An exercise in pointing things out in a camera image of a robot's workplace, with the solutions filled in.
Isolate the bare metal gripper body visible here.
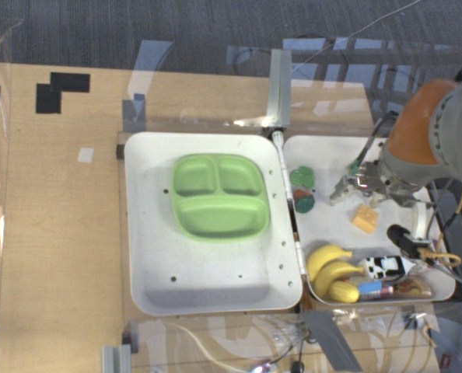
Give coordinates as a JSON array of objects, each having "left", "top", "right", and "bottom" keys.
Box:
[{"left": 353, "top": 160, "right": 415, "bottom": 209}]

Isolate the yellow cheese wedge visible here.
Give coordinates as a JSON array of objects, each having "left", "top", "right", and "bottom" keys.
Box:
[{"left": 351, "top": 203, "right": 380, "bottom": 234}]

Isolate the white plastic tray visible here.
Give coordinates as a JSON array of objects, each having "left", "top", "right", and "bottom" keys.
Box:
[
  {"left": 124, "top": 131, "right": 304, "bottom": 318},
  {"left": 283, "top": 134, "right": 457, "bottom": 307}
]

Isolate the red and green toy fruit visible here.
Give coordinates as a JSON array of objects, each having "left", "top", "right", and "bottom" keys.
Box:
[{"left": 292, "top": 188, "right": 316, "bottom": 214}]

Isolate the green broccoli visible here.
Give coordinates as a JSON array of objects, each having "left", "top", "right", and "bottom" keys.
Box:
[{"left": 289, "top": 166, "right": 315, "bottom": 190}]

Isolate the yellow banana bunch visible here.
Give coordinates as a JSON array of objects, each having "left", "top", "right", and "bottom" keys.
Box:
[{"left": 306, "top": 244, "right": 366, "bottom": 301}]

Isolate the pink and blue tube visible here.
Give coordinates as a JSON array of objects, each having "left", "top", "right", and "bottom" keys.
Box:
[{"left": 357, "top": 281, "right": 395, "bottom": 302}]

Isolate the pizza slice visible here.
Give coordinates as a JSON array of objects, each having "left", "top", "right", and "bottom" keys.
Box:
[{"left": 392, "top": 277, "right": 434, "bottom": 300}]

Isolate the yellow oval toy food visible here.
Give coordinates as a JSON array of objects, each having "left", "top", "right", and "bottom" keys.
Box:
[{"left": 327, "top": 280, "right": 361, "bottom": 304}]

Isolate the green divided plate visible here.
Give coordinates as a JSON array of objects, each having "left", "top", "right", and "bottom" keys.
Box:
[{"left": 170, "top": 153, "right": 271, "bottom": 242}]

